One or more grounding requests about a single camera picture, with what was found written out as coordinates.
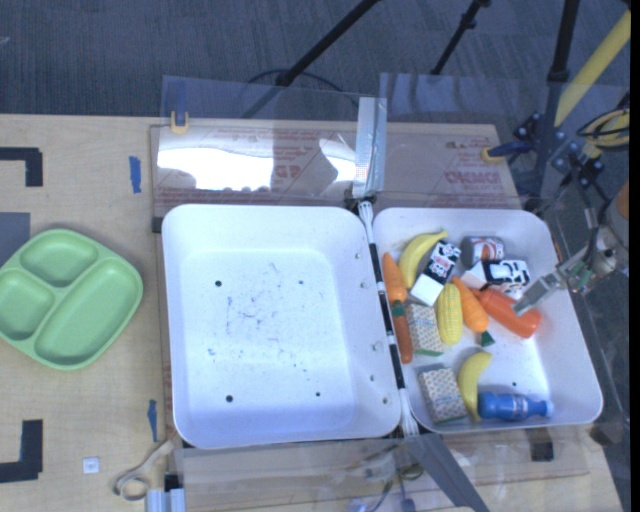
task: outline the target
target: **toy bottle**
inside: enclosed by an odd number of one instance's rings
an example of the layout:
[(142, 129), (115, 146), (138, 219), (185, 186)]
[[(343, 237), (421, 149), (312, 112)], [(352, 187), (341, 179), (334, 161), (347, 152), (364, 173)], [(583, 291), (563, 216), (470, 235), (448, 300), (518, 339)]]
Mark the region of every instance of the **toy bottle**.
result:
[(525, 395), (511, 393), (478, 393), (478, 414), (481, 418), (500, 418), (506, 421), (526, 420), (531, 416), (553, 414), (549, 401), (535, 401)]
[(482, 291), (472, 289), (471, 292), (478, 298), (489, 316), (522, 338), (529, 338), (540, 325), (542, 320), (540, 311), (530, 309), (524, 315), (518, 316), (511, 307), (515, 304), (515, 299), (507, 297), (504, 293), (492, 288)]

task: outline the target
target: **toy banana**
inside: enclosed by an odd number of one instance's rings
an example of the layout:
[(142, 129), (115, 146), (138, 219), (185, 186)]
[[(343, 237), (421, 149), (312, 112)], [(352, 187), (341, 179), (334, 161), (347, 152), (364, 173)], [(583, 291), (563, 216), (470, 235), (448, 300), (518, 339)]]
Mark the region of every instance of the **toy banana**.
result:
[(479, 421), (478, 414), (478, 379), (487, 369), (493, 356), (489, 352), (476, 352), (465, 359), (458, 372), (458, 387), (462, 401), (473, 421)]
[(411, 239), (400, 255), (398, 266), (404, 277), (407, 288), (413, 287), (418, 275), (418, 265), (423, 256), (440, 240), (446, 238), (443, 229), (439, 233), (423, 233)]

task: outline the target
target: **bottle cap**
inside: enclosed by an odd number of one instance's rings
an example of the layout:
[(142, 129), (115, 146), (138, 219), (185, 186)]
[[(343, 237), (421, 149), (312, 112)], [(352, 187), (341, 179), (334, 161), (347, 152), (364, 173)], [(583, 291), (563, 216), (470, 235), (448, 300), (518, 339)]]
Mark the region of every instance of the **bottle cap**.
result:
[(545, 404), (547, 404), (547, 412), (544, 416), (545, 418), (551, 418), (551, 416), (553, 416), (553, 413), (555, 412), (553, 402), (551, 400), (545, 400), (544, 402)]

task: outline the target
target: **blue tape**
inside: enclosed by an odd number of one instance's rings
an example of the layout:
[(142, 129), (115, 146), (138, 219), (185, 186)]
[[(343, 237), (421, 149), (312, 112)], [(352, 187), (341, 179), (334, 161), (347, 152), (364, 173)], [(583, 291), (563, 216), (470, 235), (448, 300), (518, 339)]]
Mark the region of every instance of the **blue tape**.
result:
[(153, 442), (158, 441), (158, 431), (157, 431), (157, 419), (158, 415), (156, 413), (156, 401), (149, 400), (149, 409), (147, 409), (147, 418), (149, 418), (149, 425), (151, 426), (151, 435), (153, 436)]
[(139, 194), (142, 192), (140, 189), (140, 183), (142, 181), (142, 173), (140, 172), (140, 159), (135, 156), (129, 157), (129, 176), (131, 178), (131, 185), (133, 186), (133, 193)]

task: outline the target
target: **metal stand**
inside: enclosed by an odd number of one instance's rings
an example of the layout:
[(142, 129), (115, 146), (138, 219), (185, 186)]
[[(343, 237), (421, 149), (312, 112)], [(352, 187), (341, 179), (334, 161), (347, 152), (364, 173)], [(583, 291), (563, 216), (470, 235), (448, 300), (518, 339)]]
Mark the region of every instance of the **metal stand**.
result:
[(311, 48), (298, 62), (276, 78), (275, 87), (271, 88), (243, 115), (243, 119), (250, 119), (264, 108), (280, 91), (280, 87), (289, 87), (300, 74), (307, 69), (324, 51), (329, 48), (342, 34), (358, 21), (364, 14), (380, 0), (362, 0), (338, 24), (333, 27), (316, 45)]
[(553, 64), (547, 75), (549, 96), (547, 97), (545, 112), (542, 115), (542, 129), (536, 131), (536, 133), (539, 134), (539, 138), (534, 141), (537, 153), (534, 171), (537, 176), (541, 177), (544, 177), (547, 161), (551, 153), (553, 138), (555, 137), (555, 118), (562, 94), (562, 85), (566, 83), (569, 78), (567, 61), (569, 60), (569, 51), (571, 49), (573, 30), (575, 28), (579, 6), (580, 0), (565, 0)]
[(467, 9), (467, 12), (465, 12), (462, 15), (462, 19), (460, 20), (460, 25), (458, 26), (458, 29), (456, 30), (456, 32), (453, 34), (453, 37), (451, 38), (451, 40), (449, 41), (449, 44), (445, 48), (442, 56), (440, 57), (440, 60), (438, 60), (438, 63), (431, 70), (432, 75), (440, 74), (440, 71), (442, 71), (442, 68), (447, 63), (447, 60), (449, 60), (449, 57), (451, 56), (451, 54), (453, 53), (453, 50), (455, 50), (456, 46), (460, 42), (460, 39), (462, 39), (462, 35), (465, 33), (465, 31), (474, 29), (476, 27), (475, 17), (476, 17), (476, 14), (478, 14), (478, 11), (480, 10), (480, 8), (489, 7), (490, 5), (491, 5), (491, 0), (473, 0), (471, 2), (471, 5), (469, 6), (469, 9)]
[(438, 434), (408, 437), (406, 443), (411, 455), (456, 507), (469, 507), (475, 512), (489, 512), (478, 491)]

